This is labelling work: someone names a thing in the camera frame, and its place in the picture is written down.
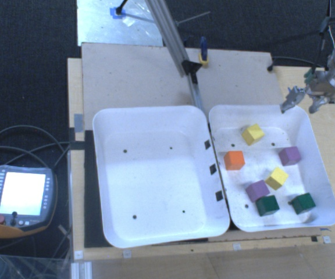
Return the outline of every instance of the metal plate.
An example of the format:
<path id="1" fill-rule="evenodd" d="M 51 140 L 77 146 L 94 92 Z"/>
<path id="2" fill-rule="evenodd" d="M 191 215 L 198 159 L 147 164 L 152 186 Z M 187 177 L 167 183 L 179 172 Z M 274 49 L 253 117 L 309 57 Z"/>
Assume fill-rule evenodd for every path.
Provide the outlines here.
<path id="1" fill-rule="evenodd" d="M 144 0 L 127 1 L 122 17 L 111 15 L 111 9 L 122 1 L 77 0 L 78 46 L 101 42 L 162 47 L 161 35 Z"/>

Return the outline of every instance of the black cable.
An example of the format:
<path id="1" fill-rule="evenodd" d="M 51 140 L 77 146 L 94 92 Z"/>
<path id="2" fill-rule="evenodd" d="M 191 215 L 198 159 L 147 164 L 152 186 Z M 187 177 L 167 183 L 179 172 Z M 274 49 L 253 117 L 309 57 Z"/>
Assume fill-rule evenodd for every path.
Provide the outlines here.
<path id="1" fill-rule="evenodd" d="M 318 45 L 318 54 L 317 54 L 317 56 L 316 56 L 316 58 L 315 58 L 314 63 L 312 64 L 312 67 L 311 67 L 311 72 L 312 72 L 312 74 L 315 73 L 315 70 L 316 70 L 316 68 L 317 68 L 317 66 L 318 66 L 318 60 L 319 60 L 320 55 L 321 55 L 321 51 L 322 51 L 322 47 L 323 47 L 324 37 L 325 37 L 325 34 L 324 34 L 324 33 L 320 34 L 320 41 L 319 41 L 319 45 Z"/>
<path id="2" fill-rule="evenodd" d="M 11 247 L 11 246 L 13 246 L 13 245 L 15 245 L 15 244 L 18 244 L 18 243 L 24 241 L 25 239 L 26 239 L 26 238 L 18 239 L 17 241 L 14 241 L 14 242 L 9 243 L 9 244 L 7 244 L 7 245 L 0 246 L 0 250 L 1 250 L 1 249 L 4 249 L 4 248 L 7 248 L 7 247 Z"/>
<path id="3" fill-rule="evenodd" d="M 61 144 L 61 145 L 66 145 L 66 144 L 69 144 L 69 142 L 60 142 L 60 144 Z M 31 153 L 33 153 L 33 152 L 37 152 L 37 151 L 40 151 L 40 150 L 43 150 L 43 149 L 46 149 L 46 148 L 49 148 L 49 147 L 52 147 L 52 146 L 55 146 L 55 145 L 56 145 L 56 143 L 52 143 L 52 144 L 48 144 L 48 145 L 44 145 L 44 146 L 40 146 L 40 147 L 38 147 L 38 148 L 34 148 L 34 149 L 30 150 L 29 152 L 31 152 Z M 24 153 L 24 154 L 21 154 L 21 155 L 15 157 L 15 158 L 13 158 L 13 159 L 11 159 L 11 160 L 5 162 L 3 165 L 10 164 L 10 163 L 12 163 L 12 162 L 14 162 L 14 161 L 16 161 L 16 160 L 18 160 L 18 159 L 20 159 L 20 158 L 26 156 L 26 155 L 27 155 L 27 154 L 25 154 L 25 153 Z"/>
<path id="4" fill-rule="evenodd" d="M 54 164 L 54 168 L 56 168 L 56 166 L 59 164 L 59 162 L 63 159 L 63 157 L 67 154 L 67 152 L 69 151 L 70 146 L 68 146 L 64 152 L 60 155 L 59 159 L 55 162 Z"/>
<path id="5" fill-rule="evenodd" d="M 42 128 L 39 128 L 39 127 L 36 127 L 36 126 L 31 126 L 31 125 L 16 125 L 16 126 L 11 126 L 11 127 L 8 127 L 8 128 L 5 128 L 3 130 L 0 131 L 0 135 L 9 131 L 9 130 L 12 130 L 12 129 L 17 129 L 17 128 L 28 128 L 28 129 L 34 129 L 34 130 L 38 130 L 40 131 L 41 133 L 45 134 L 47 137 L 49 137 L 51 140 L 53 140 L 54 143 L 57 144 L 57 146 L 60 148 L 60 150 L 62 152 L 64 152 L 64 149 L 62 148 L 62 146 L 60 145 L 60 143 L 56 140 L 55 137 L 53 137 L 49 132 L 47 132 L 46 130 L 42 129 Z"/>
<path id="6" fill-rule="evenodd" d="M 0 146 L 0 150 L 9 150 L 9 151 L 16 151 L 16 152 L 21 152 L 21 153 L 25 153 L 26 155 L 31 156 L 32 158 L 34 158 L 35 160 L 37 160 L 39 163 L 41 163 L 44 167 L 48 168 L 48 165 L 41 159 L 39 158 L 37 155 L 33 154 L 30 151 L 27 151 L 25 149 L 21 149 L 21 148 L 17 148 L 15 146 Z"/>
<path id="7" fill-rule="evenodd" d="M 300 59 L 300 58 L 295 58 L 295 57 L 284 57 L 284 56 L 275 56 L 275 57 L 272 57 L 272 64 L 270 66 L 267 67 L 267 70 L 268 71 L 272 71 L 275 63 L 276 63 L 276 60 L 279 60 L 279 59 L 285 59 L 285 60 L 293 60 L 293 61 L 299 61 L 299 62 L 303 62 L 303 63 L 307 63 L 307 64 L 311 64 L 313 65 L 314 62 L 312 61 L 309 61 L 309 60 L 305 60 L 305 59 Z"/>

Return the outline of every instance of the cardboard surface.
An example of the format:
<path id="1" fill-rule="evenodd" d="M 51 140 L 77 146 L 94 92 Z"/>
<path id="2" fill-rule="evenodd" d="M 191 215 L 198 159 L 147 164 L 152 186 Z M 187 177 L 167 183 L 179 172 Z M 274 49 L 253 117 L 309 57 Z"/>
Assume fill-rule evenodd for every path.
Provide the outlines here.
<path id="1" fill-rule="evenodd" d="M 187 53 L 198 61 L 198 49 Z M 209 54 L 208 67 L 197 73 L 206 116 L 218 104 L 281 103 L 276 76 L 266 69 L 269 53 Z M 85 130 L 92 129 L 92 118 L 106 108 L 191 104 L 188 77 L 180 77 L 167 48 L 83 44 L 82 68 Z"/>

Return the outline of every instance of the cube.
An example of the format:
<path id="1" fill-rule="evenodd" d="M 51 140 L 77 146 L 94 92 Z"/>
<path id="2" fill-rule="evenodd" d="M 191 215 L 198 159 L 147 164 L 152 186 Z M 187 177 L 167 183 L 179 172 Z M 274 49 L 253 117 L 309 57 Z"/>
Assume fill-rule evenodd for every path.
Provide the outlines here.
<path id="1" fill-rule="evenodd" d="M 264 135 L 265 133 L 262 131 L 258 124 L 249 126 L 242 134 L 245 142 L 247 142 L 249 146 L 258 142 Z"/>
<path id="2" fill-rule="evenodd" d="M 274 190 L 278 190 L 282 185 L 284 185 L 286 179 L 289 175 L 283 171 L 281 168 L 275 168 L 270 176 L 265 180 L 266 184 L 272 187 Z"/>
<path id="3" fill-rule="evenodd" d="M 224 156 L 226 170 L 240 170 L 245 165 L 244 155 L 241 151 L 228 151 Z"/>
<path id="4" fill-rule="evenodd" d="M 296 196 L 291 201 L 291 204 L 293 205 L 296 214 L 308 212 L 312 210 L 312 208 L 316 207 L 310 193 Z"/>
<path id="5" fill-rule="evenodd" d="M 255 182 L 249 185 L 245 191 L 247 192 L 251 202 L 257 201 L 259 198 L 266 196 L 270 193 L 264 180 Z"/>
<path id="6" fill-rule="evenodd" d="M 301 160 L 301 154 L 296 146 L 284 148 L 279 157 L 283 166 L 294 165 Z"/>
<path id="7" fill-rule="evenodd" d="M 280 210 L 279 204 L 274 195 L 264 196 L 255 202 L 260 216 L 274 214 Z"/>

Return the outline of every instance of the dark floor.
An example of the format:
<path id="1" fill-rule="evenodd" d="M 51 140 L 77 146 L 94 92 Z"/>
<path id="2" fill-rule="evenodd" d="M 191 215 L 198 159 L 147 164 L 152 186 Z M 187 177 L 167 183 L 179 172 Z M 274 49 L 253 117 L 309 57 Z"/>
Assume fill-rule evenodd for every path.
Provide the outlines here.
<path id="1" fill-rule="evenodd" d="M 328 4 L 328 0 L 166 1 L 177 21 L 211 11 L 180 26 L 190 47 L 197 47 L 204 35 L 210 48 L 266 51 L 310 61 L 317 55 L 317 29 Z M 66 60 L 80 57 L 76 28 L 76 0 L 0 0 L 0 130 L 29 124 L 44 128 L 59 141 L 68 141 Z M 322 65 L 332 51 L 332 42 L 328 36 L 326 39 L 318 59 Z M 300 65 L 285 60 L 278 64 Z M 44 143 L 42 137 L 29 131 L 11 131 L 0 139 L 0 144 L 27 149 Z M 59 155 L 55 149 L 40 154 L 51 165 Z M 0 153 L 0 164 L 5 158 Z M 0 253 L 38 257 L 65 254 L 68 242 L 60 245 L 63 234 L 58 230 L 60 224 L 66 230 L 69 226 L 65 160 L 56 171 L 60 200 L 50 228 Z M 10 242 L 0 241 L 0 246 Z"/>

